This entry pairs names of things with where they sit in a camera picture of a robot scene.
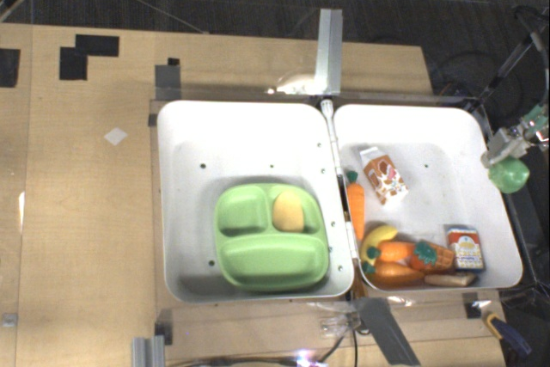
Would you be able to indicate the green divided plate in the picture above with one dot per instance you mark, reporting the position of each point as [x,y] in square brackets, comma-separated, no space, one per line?
[270,262]

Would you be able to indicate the orange waffle cone green top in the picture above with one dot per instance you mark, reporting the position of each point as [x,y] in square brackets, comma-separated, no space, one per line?
[438,258]

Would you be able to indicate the white plastic tray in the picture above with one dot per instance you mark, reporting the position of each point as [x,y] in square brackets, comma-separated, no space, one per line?
[189,202]
[442,193]

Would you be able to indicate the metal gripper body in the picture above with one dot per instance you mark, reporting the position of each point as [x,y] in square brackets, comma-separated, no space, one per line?
[539,126]

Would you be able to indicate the orange carrot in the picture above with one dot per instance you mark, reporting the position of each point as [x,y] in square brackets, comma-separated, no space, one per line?
[395,251]
[356,206]
[395,274]

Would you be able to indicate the green ball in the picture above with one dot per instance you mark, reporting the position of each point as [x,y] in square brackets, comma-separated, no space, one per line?
[510,178]

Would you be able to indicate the beige biscuit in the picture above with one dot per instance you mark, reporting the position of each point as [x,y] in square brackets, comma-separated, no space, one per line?
[451,279]

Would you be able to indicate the red and white box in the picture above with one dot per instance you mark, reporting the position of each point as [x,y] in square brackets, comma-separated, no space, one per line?
[466,247]

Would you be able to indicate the yellow banana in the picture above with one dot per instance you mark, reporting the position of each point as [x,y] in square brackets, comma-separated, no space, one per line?
[378,235]

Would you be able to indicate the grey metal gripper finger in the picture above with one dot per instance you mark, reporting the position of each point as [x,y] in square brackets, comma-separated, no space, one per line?
[519,148]
[496,148]

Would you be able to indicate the brown and white carton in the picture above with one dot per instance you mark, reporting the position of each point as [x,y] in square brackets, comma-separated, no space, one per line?
[384,178]

